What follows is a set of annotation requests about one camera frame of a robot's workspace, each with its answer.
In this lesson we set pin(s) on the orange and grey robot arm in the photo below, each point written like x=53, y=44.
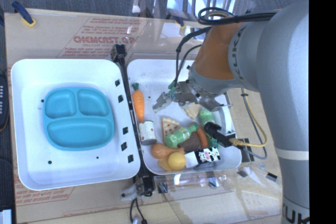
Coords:
x=267, y=65

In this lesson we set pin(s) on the brown cardboard board red print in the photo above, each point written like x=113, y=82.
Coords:
x=52, y=39

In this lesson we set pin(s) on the orange carrot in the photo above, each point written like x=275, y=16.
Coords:
x=138, y=103

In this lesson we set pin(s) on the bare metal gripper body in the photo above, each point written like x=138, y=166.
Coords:
x=186, y=93

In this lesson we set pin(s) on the yellow lemon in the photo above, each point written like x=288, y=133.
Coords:
x=177, y=161

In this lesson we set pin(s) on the black and white carton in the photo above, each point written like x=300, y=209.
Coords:
x=207, y=156

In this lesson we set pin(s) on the white plastic tray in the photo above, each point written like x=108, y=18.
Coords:
x=155, y=73
x=78, y=70

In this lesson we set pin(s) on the green broccoli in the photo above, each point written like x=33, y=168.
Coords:
x=213, y=142

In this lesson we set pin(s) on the orange sausage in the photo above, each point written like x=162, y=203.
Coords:
x=202, y=136

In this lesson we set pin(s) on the pizza slice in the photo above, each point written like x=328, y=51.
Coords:
x=168, y=126

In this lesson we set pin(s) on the black cylinder on white bracket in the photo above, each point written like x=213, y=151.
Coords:
x=213, y=129

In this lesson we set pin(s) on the brown steak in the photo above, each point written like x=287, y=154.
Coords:
x=192, y=143

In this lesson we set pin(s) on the thin black rod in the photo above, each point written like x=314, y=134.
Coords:
x=129, y=102

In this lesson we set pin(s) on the beige bread slice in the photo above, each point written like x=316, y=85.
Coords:
x=193, y=110

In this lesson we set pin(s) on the small white can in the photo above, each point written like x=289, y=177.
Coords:
x=147, y=132

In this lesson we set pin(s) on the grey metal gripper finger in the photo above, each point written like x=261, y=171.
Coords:
x=167, y=98
x=158, y=106

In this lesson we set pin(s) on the blue divided plate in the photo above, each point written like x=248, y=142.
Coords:
x=78, y=120

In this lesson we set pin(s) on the orange chicken drumstick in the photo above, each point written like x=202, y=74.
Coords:
x=161, y=150

